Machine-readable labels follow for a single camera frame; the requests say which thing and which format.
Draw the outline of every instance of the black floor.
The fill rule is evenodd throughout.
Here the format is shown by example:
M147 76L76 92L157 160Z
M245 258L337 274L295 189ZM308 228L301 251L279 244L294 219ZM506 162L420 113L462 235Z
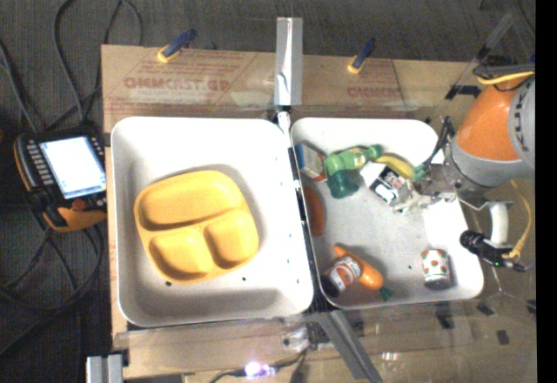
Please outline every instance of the black floor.
M75 111L58 120L75 106L72 87L84 101L84 115L102 128L101 94L86 99L101 84L102 42L160 47L194 28L196 48L273 52L276 18L286 16L304 19L305 54L351 56L374 36L374 57L468 61L509 14L513 25L493 55L525 63L535 54L536 0L483 0L481 8L480 0L127 1L118 7L117 0L0 0L0 44L7 57L0 61L1 382L83 381L85 357L111 349L105 249L95 269L101 239L106 246L103 224L98 232L52 235L32 270L7 286L25 272L43 239L25 208L11 144L33 126L52 131L79 124ZM32 125L19 110L8 67ZM60 306L83 284L77 291L82 298L65 310L37 310Z

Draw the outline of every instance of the white plastic tray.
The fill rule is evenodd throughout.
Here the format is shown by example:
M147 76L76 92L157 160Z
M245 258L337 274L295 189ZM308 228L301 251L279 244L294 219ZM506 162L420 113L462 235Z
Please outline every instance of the white plastic tray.
M116 196L117 289L124 316L143 327L272 318L303 312L313 298L286 141L265 120L127 118L111 135ZM232 177L256 221L259 250L224 276L167 286L136 228L133 204L147 185L187 171Z
M306 142L325 154L353 146L381 144L384 152L398 154L417 165L431 154L437 135L416 120L302 118L292 127L292 142ZM339 242L378 269L384 287L393 292L388 301L360 283L348 287L340 297L329 299L345 309L366 309L470 299L483 288L478 258L460 245L467 229L458 201L439 202L420 212L393 213L387 203L366 188L347 198L335 199L325 182L315 183L302 176L306 186L316 186L325 205L325 232L312 237L320 273L333 264L332 246ZM421 253L429 248L447 251L453 285L445 290L424 286Z

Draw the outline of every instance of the green bottle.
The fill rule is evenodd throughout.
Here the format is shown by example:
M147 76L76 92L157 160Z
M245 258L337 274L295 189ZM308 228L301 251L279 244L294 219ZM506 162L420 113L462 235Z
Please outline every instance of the green bottle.
M336 152L325 158L325 172L327 177L334 176L339 171L361 170L369 160L381 156L381 146L373 144L369 148L355 147Z

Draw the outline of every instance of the yellow plate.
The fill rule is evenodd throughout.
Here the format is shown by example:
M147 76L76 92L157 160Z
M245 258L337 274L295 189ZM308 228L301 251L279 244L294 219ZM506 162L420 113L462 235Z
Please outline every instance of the yellow plate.
M147 186L136 198L134 215L147 255L171 283L215 278L258 251L244 195L219 171L188 172Z

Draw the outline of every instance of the blue and yellow clamp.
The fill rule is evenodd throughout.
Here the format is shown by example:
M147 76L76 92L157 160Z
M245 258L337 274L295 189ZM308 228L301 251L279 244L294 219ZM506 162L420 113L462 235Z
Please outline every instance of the blue and yellow clamp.
M193 41L197 35L198 33L195 29L190 29L186 33L183 33L157 52L158 60L163 63L168 63L178 55L180 49L189 46L191 41Z
M364 67L364 61L369 57L375 49L375 38L371 37L366 45L359 51L359 54L354 56L348 64L348 71L351 73L360 73Z

